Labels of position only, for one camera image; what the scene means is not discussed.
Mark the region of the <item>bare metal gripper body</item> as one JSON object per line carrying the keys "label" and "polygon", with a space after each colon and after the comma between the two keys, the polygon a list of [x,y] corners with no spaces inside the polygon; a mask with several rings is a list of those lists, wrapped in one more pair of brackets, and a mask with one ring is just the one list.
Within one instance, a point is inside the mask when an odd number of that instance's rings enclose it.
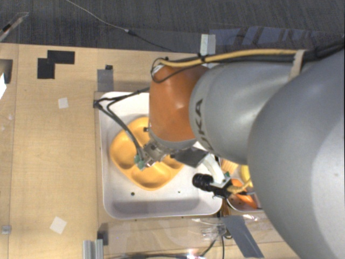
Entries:
{"label": "bare metal gripper body", "polygon": [[173,149],[163,146],[157,141],[149,141],[143,147],[144,166],[151,167],[156,162],[162,162],[172,152]]}

